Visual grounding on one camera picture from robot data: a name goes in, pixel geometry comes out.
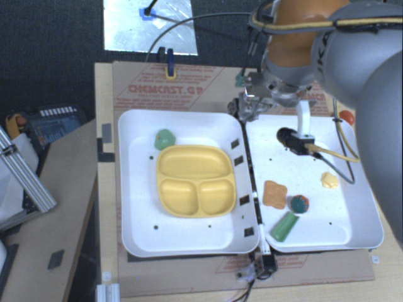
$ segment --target white tray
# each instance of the white tray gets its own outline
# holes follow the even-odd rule
[[[276,139],[280,128],[297,130],[296,116],[261,115],[246,125],[260,209],[266,239],[281,252],[374,248],[383,240],[383,229],[371,189],[360,163],[351,166],[355,184],[340,178],[328,165],[311,156],[298,156]],[[345,122],[342,128],[356,152],[353,129]],[[310,132],[315,144],[342,153],[332,118],[311,117]],[[345,161],[323,154],[349,177]],[[323,172],[337,175],[339,187],[326,189],[321,184]],[[264,182],[272,180],[287,187],[287,200],[296,194],[309,199],[308,212],[300,218],[284,242],[277,242],[271,231],[290,211],[262,204]]]
[[[159,151],[154,140],[157,132],[165,128],[175,135],[178,145],[210,145],[230,157],[237,190],[237,203],[230,213],[214,218],[181,218],[163,208],[157,192]],[[244,141],[241,126],[233,117],[222,113],[134,109],[120,117],[118,134],[122,239],[131,254],[243,254],[256,248],[259,232]],[[239,145],[232,148],[235,140]],[[235,165],[234,160],[239,157],[244,161]],[[241,205],[240,198],[245,196],[249,196],[249,202]]]

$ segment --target divided yellow plate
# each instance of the divided yellow plate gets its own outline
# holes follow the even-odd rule
[[[236,203],[232,164],[219,148],[173,145],[157,160],[159,199],[166,210],[180,217],[216,217]]]

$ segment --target tray hole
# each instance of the tray hole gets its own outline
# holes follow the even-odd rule
[[[249,195],[247,194],[246,196],[243,196],[239,198],[239,204],[242,206],[243,204],[249,203],[251,200],[249,198]]]
[[[240,156],[240,157],[234,159],[234,165],[237,166],[237,165],[243,163],[243,161],[244,161],[244,157]]]
[[[244,229],[244,237],[254,235],[253,227],[245,228]]]
[[[231,149],[236,148],[239,145],[239,139],[231,142]]]

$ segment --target black connector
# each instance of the black connector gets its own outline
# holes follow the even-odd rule
[[[315,143],[315,138],[299,138],[297,131],[291,128],[280,128],[277,131],[277,140],[297,155],[308,155],[309,152],[308,149],[305,148],[305,144]]]

